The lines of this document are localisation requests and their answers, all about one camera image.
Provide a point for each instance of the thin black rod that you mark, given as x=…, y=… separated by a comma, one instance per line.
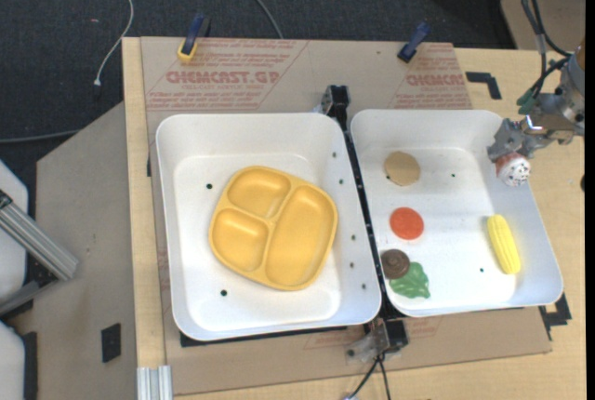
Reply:
x=360, y=184

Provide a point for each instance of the white and red toy cupcake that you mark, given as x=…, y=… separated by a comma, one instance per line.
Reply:
x=513, y=172

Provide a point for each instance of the white plastic tray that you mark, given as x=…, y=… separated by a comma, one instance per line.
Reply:
x=195, y=147
x=465, y=203

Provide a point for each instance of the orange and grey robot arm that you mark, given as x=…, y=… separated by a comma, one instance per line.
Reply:
x=576, y=72

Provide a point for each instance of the yellow divided plate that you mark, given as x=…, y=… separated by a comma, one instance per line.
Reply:
x=279, y=230

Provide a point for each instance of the tan round biscuit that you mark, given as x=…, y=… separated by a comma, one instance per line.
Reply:
x=402, y=169

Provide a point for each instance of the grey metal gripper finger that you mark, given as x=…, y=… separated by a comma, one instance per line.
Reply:
x=506, y=137
x=530, y=144

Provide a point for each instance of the brown cardboard board red print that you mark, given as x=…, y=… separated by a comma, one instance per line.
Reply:
x=232, y=63

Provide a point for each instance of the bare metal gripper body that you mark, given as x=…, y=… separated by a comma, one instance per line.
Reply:
x=560, y=121

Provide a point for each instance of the yellow corn cob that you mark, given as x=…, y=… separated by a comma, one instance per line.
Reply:
x=503, y=244

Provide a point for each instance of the brown chocolate swirl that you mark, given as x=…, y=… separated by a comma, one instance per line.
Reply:
x=395, y=263

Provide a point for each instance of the orange round slice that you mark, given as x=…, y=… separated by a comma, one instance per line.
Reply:
x=406, y=223

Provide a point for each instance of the green lettuce leaf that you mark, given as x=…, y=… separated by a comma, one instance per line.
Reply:
x=413, y=284

